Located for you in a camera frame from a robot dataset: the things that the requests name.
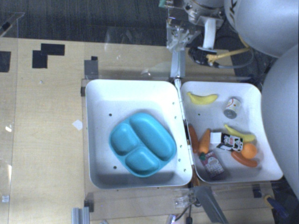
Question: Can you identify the yellow banana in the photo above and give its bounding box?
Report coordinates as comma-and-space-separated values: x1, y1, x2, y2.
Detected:
224, 124, 256, 143
186, 91, 219, 106

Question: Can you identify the small white can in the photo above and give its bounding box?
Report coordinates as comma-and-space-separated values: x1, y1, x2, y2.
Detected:
223, 97, 242, 119

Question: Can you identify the white plastic tray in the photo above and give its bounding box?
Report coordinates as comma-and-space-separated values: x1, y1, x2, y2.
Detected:
180, 81, 284, 184
85, 78, 193, 190

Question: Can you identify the white cube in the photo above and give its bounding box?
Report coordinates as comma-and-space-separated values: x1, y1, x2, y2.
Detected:
210, 131, 223, 145

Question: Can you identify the orange fruit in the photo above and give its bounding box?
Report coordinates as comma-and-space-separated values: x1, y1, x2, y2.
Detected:
241, 143, 258, 160

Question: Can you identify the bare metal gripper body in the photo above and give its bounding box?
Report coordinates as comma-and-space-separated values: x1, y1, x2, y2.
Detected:
166, 0, 226, 30

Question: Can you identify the blue divided plate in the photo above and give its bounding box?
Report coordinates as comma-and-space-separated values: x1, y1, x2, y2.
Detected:
108, 112, 178, 178

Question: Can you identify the orange carrot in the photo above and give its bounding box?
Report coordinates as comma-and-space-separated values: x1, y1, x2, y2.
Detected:
198, 128, 212, 161

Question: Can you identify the black cylinder on white bracket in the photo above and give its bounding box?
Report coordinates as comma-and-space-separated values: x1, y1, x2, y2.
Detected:
188, 18, 218, 67

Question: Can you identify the black and white cow carton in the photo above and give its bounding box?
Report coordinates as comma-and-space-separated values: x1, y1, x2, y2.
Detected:
216, 133, 244, 153

